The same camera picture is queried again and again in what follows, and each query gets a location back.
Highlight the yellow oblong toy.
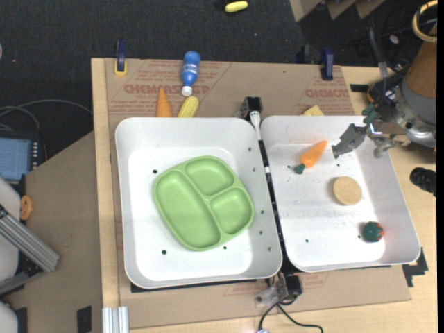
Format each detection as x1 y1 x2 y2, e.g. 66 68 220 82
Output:
224 0 250 14

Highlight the tan round biscuit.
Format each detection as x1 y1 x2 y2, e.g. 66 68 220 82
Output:
332 176 364 207

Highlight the orange carrot with green top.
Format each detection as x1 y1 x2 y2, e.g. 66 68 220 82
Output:
293 139 329 176

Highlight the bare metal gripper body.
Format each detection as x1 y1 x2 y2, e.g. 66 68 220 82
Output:
363 106 438 149

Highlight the yellow corn cob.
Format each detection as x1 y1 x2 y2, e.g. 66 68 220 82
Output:
176 95 200 119

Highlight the brown cardboard board red print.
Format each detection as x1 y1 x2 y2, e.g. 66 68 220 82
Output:
103 58 422 330

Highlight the blue bottle with white cap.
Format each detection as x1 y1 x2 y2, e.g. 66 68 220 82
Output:
180 50 202 98

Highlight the red strawberry with green top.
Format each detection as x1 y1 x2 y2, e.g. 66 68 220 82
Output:
361 221 385 244

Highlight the thin black and white rod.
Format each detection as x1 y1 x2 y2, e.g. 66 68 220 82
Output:
249 110 289 278

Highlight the green divided plate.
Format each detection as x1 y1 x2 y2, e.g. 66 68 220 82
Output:
152 155 256 252

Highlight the pale yellow cheese wedge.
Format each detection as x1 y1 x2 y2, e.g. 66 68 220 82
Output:
300 105 325 117

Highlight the white plastic tray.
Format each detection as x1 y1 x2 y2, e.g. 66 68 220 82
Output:
114 116 284 290
259 114 422 274

